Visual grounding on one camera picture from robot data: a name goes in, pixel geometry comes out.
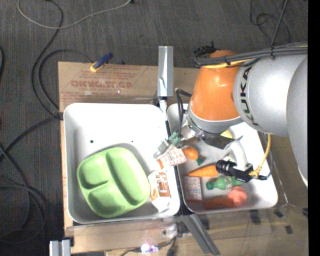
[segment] white cable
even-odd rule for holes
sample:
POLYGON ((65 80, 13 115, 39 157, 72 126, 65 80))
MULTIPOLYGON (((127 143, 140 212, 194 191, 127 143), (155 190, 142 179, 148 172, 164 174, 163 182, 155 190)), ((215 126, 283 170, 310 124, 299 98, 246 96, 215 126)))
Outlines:
POLYGON ((18 0, 18 2, 17 2, 17 8, 18 8, 19 12, 21 13, 21 15, 22 15, 23 17, 25 17, 27 20, 29 20, 30 22, 32 22, 32 23, 34 23, 34 24, 37 24, 37 25, 39 25, 39 26, 41 26, 41 27, 47 28, 47 29, 58 30, 58 29, 66 29, 66 28, 72 27, 72 26, 74 26, 74 25, 76 25, 76 24, 78 24, 78 23, 86 20, 87 18, 93 17, 93 16, 95 16, 95 15, 103 14, 103 13, 106 13, 106 12, 110 12, 110 11, 114 11, 114 10, 120 9, 120 8, 126 6, 127 4, 129 4, 129 3, 131 2, 131 0, 128 0, 128 1, 127 1, 126 3, 124 3, 123 5, 119 5, 119 6, 115 7, 115 8, 111 8, 111 9, 107 9, 107 10, 103 10, 103 11, 99 11, 99 12, 95 12, 95 13, 93 13, 93 14, 90 14, 90 15, 88 15, 88 16, 86 16, 86 17, 84 17, 84 18, 82 18, 82 19, 80 19, 80 20, 78 20, 78 21, 76 21, 75 23, 72 23, 72 24, 66 25, 66 26, 46 26, 46 25, 43 25, 43 24, 40 24, 40 23, 34 21, 33 19, 29 18, 28 16, 26 16, 26 15, 21 11, 21 9, 20 9, 20 2, 21 2, 21 0, 18 0))

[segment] white plastic tray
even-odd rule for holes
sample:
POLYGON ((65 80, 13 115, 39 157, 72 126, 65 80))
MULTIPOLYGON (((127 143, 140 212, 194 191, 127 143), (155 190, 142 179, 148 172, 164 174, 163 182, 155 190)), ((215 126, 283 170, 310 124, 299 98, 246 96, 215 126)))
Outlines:
POLYGON ((116 218, 101 218, 87 204, 77 180, 77 168, 86 157, 101 150, 122 146, 131 150, 146 175, 160 171, 153 158, 160 143, 168 137, 164 114, 149 104, 74 103, 64 111, 67 172, 67 207, 80 224, 166 218, 175 215, 180 199, 173 167, 166 171, 171 199, 168 209, 159 213, 151 200, 116 218))
MULTIPOLYGON (((188 108, 187 104, 183 105, 184 109, 188 108)), ((169 121, 169 126, 171 131, 176 131, 179 125, 179 116, 178 116, 178 106, 177 104, 171 105, 167 110, 167 117, 169 121)), ((240 143, 244 149, 247 162, 253 164, 253 168, 255 169, 261 162, 264 156, 264 150, 258 135, 258 132, 248 126, 246 123, 240 123, 232 126, 229 129, 233 138, 240 138, 240 143)), ((205 144, 203 141, 197 142, 194 144, 194 147, 198 150, 199 155, 204 158, 204 163, 202 166, 214 164, 218 160, 222 159, 224 156, 224 151, 222 149, 218 149, 213 146, 209 146, 205 144)), ((187 173, 199 168, 196 161, 188 160, 185 163, 179 164, 177 166, 179 178, 181 180, 182 186, 182 194, 184 195, 184 184, 183 180, 187 173)), ((270 172, 269 165, 267 161, 264 162, 261 172, 261 175, 267 176, 270 172)), ((230 190, 221 190, 221 189, 206 189, 206 182, 209 181, 210 178, 203 177, 201 178, 201 187, 202 187, 202 201, 206 201, 215 196, 228 195, 230 190)), ((265 209, 273 207, 278 201, 278 193, 274 183, 272 176, 270 176, 267 180, 258 180, 251 179, 248 183, 243 183, 242 187, 246 190, 247 200, 246 202, 238 207, 234 208, 226 208, 226 209, 215 209, 215 210, 206 210, 203 207, 202 202, 190 202, 184 200, 186 206, 192 212, 196 214, 209 214, 209 213, 217 213, 217 212, 234 212, 240 210, 256 210, 256 209, 265 209)))

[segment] toy bottle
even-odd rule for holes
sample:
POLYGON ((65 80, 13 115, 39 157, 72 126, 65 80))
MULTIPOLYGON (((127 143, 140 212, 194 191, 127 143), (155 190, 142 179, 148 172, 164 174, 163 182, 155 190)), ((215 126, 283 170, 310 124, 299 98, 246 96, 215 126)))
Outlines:
POLYGON ((222 176, 218 178, 215 182, 207 182, 205 184, 208 190, 213 190, 214 188, 217 188, 220 190, 227 190, 235 186, 241 186, 241 185, 242 185, 242 181, 236 180, 236 178, 233 176, 232 177, 222 176))

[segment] dark wooden floor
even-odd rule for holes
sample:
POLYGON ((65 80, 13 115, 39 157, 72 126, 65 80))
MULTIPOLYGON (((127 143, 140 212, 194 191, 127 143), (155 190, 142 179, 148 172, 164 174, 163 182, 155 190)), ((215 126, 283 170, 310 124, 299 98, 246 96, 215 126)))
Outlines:
MULTIPOLYGON (((38 72, 37 58, 55 34, 55 29, 28 21, 16 1, 0 0, 0 143, 5 149, 21 133, 51 115, 46 98, 32 72, 38 72)), ((63 26, 95 12, 114 8, 126 0, 55 0, 63 11, 63 26)), ((90 17, 76 25, 60 29, 40 61, 57 50, 79 51, 96 61, 108 52, 110 63, 158 65, 158 47, 173 46, 174 66, 194 68, 193 51, 213 41, 218 49, 239 53, 270 46, 281 14, 282 0, 135 0, 123 8, 90 17)), ((20 7, 31 19, 49 27, 60 22, 60 12, 51 1, 22 0, 20 7)), ((290 0, 275 38, 276 45, 308 40, 307 0, 290 0)), ((61 51, 46 59, 40 72, 47 94, 58 104, 57 61, 88 62, 79 53, 61 51)), ((31 130, 7 151, 17 168, 0 155, 0 255, 48 255, 51 240, 64 237, 63 195, 60 148, 60 123, 52 118, 31 130), (44 232, 24 240, 40 230, 42 216, 25 187, 41 194, 45 202, 44 232), (6 233, 15 229, 13 237, 6 233)))

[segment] green plate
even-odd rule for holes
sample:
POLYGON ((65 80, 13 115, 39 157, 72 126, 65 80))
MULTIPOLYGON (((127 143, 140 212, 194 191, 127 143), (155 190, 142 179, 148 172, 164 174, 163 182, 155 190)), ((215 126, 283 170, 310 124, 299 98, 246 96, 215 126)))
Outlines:
POLYGON ((84 159, 77 179, 90 208, 100 217, 114 218, 143 205, 150 185, 138 159, 124 147, 113 147, 84 159))

